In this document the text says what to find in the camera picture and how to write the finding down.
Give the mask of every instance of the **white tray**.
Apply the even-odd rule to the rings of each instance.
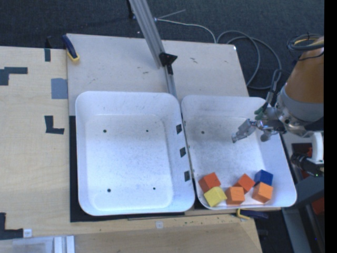
[[[254,111],[264,99],[238,96],[189,95],[182,101],[185,132],[197,196],[200,202],[212,210],[258,207],[289,207],[296,201],[296,189],[280,136],[273,135],[267,142],[260,141],[262,131],[256,130],[249,137],[232,142],[231,135],[247,119],[254,120]],[[226,190],[246,173],[252,179],[259,170],[273,174],[272,199],[265,204],[251,198],[252,189],[239,205],[227,205],[225,201],[216,207],[206,202],[198,181],[215,172]]]
[[[88,91],[77,97],[75,111],[78,200],[86,213],[182,212],[193,205],[174,96]]]

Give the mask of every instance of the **orange cube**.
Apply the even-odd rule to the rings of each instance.
[[[264,182],[260,182],[254,187],[252,198],[262,203],[266,203],[272,198],[273,187]]]
[[[243,187],[229,187],[225,194],[227,205],[240,205],[245,200]]]
[[[211,188],[219,187],[221,185],[219,179],[217,178],[215,172],[205,175],[199,180],[199,185],[204,193],[209,191]]]
[[[247,174],[242,175],[236,182],[234,187],[243,187],[243,191],[246,194],[255,185],[255,181],[250,178]]]

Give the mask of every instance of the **yellow cube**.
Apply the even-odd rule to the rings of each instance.
[[[204,197],[206,201],[208,202],[208,204],[210,205],[210,207],[214,207],[218,205],[220,202],[222,202],[223,200],[227,199],[225,192],[222,190],[221,187],[211,188],[209,191],[207,191],[204,194]]]

